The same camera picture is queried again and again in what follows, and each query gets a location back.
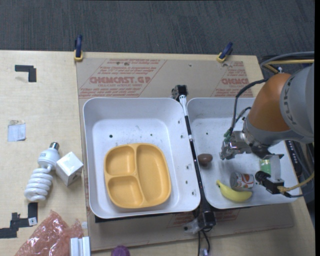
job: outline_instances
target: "white cube box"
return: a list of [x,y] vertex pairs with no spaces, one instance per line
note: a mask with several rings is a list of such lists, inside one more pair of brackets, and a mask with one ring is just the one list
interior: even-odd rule
[[56,162],[55,173],[69,186],[77,178],[81,177],[84,164],[73,152],[69,152]]

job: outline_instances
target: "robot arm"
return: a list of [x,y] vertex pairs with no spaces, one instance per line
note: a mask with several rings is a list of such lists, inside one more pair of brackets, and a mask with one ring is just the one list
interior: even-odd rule
[[272,76],[255,98],[243,130],[223,142],[220,158],[244,152],[263,158],[283,140],[314,142],[314,71],[313,63],[292,75]]

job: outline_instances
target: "wooden table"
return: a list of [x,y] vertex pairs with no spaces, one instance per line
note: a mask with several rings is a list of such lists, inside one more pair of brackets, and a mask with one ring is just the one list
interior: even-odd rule
[[[126,58],[163,60],[215,61],[216,55],[144,54],[85,52],[84,58]],[[243,61],[250,82],[262,78],[255,56],[230,56]],[[38,167],[40,152],[51,142],[60,144],[60,155],[74,152],[82,160],[82,143],[77,89],[77,69],[73,52],[59,51],[0,51],[0,229],[8,228],[12,213],[28,216],[28,200],[24,190],[32,170]],[[15,65],[36,68],[37,82],[28,82],[28,74],[16,72]],[[11,120],[26,125],[24,141],[8,142]],[[306,203],[298,198],[290,204],[294,225],[268,231],[210,238],[211,255],[315,255],[315,229]],[[50,210],[68,223],[75,219],[87,221],[83,176],[66,187],[53,175],[53,185],[46,201],[38,204],[38,223]],[[14,255],[37,226],[23,227],[17,238],[0,239],[0,255]],[[166,244],[131,247],[132,256],[139,255],[197,255],[198,240],[183,240]],[[110,250],[92,252],[108,255]]]

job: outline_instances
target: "yellow plastic tray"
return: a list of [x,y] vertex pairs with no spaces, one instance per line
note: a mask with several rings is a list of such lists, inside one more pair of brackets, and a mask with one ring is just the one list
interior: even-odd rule
[[111,201],[121,208],[160,205],[171,193],[166,158],[157,146],[149,143],[110,149],[104,157],[104,178]]

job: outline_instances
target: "purple object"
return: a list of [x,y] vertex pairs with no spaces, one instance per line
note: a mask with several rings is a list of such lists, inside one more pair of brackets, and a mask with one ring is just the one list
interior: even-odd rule
[[118,245],[112,249],[111,256],[130,256],[130,252],[127,247]]

